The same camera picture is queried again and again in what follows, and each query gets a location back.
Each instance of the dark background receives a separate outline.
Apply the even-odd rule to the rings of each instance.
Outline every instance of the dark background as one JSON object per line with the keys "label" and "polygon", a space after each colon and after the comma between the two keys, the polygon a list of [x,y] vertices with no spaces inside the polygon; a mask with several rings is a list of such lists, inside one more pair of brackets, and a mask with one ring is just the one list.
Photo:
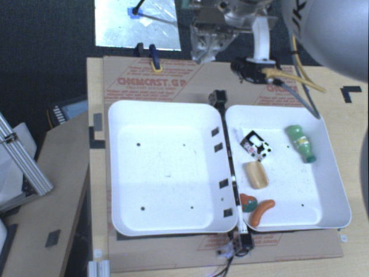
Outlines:
{"label": "dark background", "polygon": [[[190,33],[181,26],[189,26],[193,12],[182,11],[181,1],[175,0],[182,51],[159,51],[162,58],[191,58]],[[87,57],[133,55],[128,48],[95,46],[94,11],[94,0],[0,0],[0,112],[13,127],[25,122],[38,144],[50,129],[47,107],[86,94]],[[274,0],[270,14],[280,18],[271,34],[272,57],[291,64],[280,0]],[[253,36],[244,34],[217,60],[252,54]],[[300,57],[305,65],[317,65],[303,50]],[[87,218],[85,203],[66,276],[84,276]]]}

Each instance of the green bottle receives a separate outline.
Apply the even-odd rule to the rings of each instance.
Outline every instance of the green bottle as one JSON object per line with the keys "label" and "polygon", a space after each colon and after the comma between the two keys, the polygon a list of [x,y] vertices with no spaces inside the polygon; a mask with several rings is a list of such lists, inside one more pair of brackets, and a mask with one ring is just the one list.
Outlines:
{"label": "green bottle", "polygon": [[311,153],[311,145],[300,125],[292,125],[287,129],[287,134],[295,144],[297,151],[305,157],[307,163],[312,163],[316,160]]}

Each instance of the empty white tray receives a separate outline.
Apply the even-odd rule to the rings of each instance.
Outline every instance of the empty white tray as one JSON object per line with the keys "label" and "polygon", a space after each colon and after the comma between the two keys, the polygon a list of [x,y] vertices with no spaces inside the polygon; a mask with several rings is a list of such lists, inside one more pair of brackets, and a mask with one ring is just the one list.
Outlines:
{"label": "empty white tray", "polygon": [[[351,211],[323,119],[314,118],[305,108],[232,106],[226,113],[229,142],[239,193],[273,199],[276,206],[264,213],[257,231],[326,229],[345,227]],[[300,125],[316,157],[304,163],[289,139],[286,128]],[[254,189],[243,164],[255,161],[240,145],[255,131],[271,147],[262,160],[269,177],[264,189]],[[249,224],[250,214],[243,213]]]}
{"label": "empty white tray", "polygon": [[112,221],[124,235],[220,233],[237,221],[221,118],[206,104],[114,103]]}

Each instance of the wooden table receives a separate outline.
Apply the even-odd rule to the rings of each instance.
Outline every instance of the wooden table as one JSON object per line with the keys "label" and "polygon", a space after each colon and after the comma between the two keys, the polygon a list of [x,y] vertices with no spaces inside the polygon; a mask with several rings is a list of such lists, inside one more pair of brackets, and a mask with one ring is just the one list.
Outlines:
{"label": "wooden table", "polygon": [[[341,178],[352,211],[350,225],[341,230],[347,236],[342,243],[344,257],[336,259],[285,261],[275,263],[232,265],[228,276],[367,276],[369,272],[369,220],[360,180],[360,156],[368,128],[368,84],[345,78],[322,67],[306,67],[306,72],[326,93],[311,91],[323,116],[336,157]],[[94,112],[104,112],[103,59],[88,59],[89,125]],[[361,93],[350,93],[346,103],[342,87],[359,86]],[[95,139],[104,133],[95,132]],[[94,260],[108,259],[106,219],[105,157],[98,149],[91,150],[91,199]],[[111,274],[113,277],[209,276],[221,268],[201,267]]]}

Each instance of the silver reflective sheet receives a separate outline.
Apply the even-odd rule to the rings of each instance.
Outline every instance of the silver reflective sheet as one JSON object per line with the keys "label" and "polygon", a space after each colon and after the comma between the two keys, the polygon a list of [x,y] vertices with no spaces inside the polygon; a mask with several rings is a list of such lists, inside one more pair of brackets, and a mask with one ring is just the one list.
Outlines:
{"label": "silver reflective sheet", "polygon": [[160,50],[180,51],[174,0],[146,0],[142,15],[131,18],[129,8],[140,0],[95,0],[96,45],[145,48],[155,44]]}

